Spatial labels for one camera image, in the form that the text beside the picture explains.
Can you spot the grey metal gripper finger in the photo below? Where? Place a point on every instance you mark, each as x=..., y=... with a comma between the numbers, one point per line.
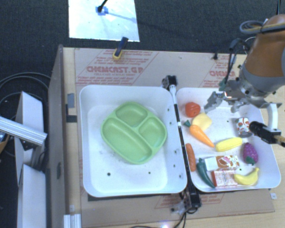
x=237, y=106
x=213, y=102

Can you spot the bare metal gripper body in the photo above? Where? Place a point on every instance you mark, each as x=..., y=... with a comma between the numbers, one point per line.
x=242, y=91

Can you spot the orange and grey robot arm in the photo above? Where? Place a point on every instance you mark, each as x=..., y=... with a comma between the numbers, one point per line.
x=263, y=56

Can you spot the white can with red print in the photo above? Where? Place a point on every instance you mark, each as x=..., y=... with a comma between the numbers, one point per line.
x=242, y=126

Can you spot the orange toy tomato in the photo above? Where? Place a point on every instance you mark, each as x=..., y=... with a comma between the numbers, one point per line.
x=192, y=109

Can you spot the white plastic tray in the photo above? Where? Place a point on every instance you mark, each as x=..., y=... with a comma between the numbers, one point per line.
x=97, y=174
x=225, y=127

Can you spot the orange carrot with green top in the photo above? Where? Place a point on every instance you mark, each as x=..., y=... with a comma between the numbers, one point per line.
x=200, y=134

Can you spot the yellow toy corn cob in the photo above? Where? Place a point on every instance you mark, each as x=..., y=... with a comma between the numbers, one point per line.
x=228, y=144

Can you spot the thin black and white rod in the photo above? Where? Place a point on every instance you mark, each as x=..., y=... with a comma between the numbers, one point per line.
x=179, y=125

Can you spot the purple grapes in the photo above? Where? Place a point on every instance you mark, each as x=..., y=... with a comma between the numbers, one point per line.
x=250, y=153

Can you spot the white and orange juice carton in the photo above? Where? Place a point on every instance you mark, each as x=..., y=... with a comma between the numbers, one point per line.
x=222, y=163

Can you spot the orange toy sausage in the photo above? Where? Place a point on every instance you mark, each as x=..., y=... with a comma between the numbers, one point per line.
x=191, y=157

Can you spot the green chili pepper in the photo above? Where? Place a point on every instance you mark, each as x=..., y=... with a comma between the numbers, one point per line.
x=204, y=173

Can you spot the yellow banana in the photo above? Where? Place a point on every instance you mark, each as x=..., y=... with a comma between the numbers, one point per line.
x=248, y=178

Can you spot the orange and white packet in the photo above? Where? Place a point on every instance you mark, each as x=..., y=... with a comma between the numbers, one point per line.
x=224, y=178

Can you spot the brown cardboard board red print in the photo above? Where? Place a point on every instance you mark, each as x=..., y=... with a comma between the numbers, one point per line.
x=137, y=65

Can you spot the green divided plate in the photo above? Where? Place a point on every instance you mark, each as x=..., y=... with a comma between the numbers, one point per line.
x=133, y=134

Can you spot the black cylinder on white bracket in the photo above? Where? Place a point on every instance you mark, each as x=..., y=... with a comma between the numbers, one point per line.
x=262, y=129

